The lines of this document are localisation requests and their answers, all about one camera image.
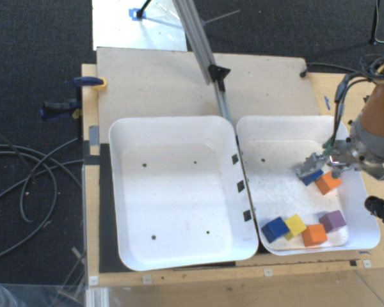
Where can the yellow cube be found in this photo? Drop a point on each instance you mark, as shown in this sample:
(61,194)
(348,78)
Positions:
(295,225)

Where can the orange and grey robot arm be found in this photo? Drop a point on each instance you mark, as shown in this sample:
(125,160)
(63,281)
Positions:
(379,114)

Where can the purple cube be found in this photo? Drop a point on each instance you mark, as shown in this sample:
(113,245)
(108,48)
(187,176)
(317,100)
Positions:
(333,221)

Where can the black cylinder on white bracket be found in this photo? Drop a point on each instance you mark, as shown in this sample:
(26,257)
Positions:
(379,208)

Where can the white plastic tray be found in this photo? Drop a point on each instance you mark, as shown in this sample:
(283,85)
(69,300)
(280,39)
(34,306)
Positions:
(278,190)
(176,197)

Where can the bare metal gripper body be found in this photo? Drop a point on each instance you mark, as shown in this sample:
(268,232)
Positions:
(352,157)

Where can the blue cube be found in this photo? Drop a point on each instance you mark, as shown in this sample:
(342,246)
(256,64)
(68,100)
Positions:
(313,177)
(275,229)

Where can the orange cube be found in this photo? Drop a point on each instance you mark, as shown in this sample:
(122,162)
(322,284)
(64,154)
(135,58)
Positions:
(314,235)
(328,184)

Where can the thin black rod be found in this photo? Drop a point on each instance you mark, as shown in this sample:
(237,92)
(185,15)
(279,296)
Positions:
(244,177)

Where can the pale flat board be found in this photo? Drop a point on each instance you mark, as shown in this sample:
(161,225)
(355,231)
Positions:
(160,85)

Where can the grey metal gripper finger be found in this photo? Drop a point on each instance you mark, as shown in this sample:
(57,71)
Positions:
(310,165)
(337,172)

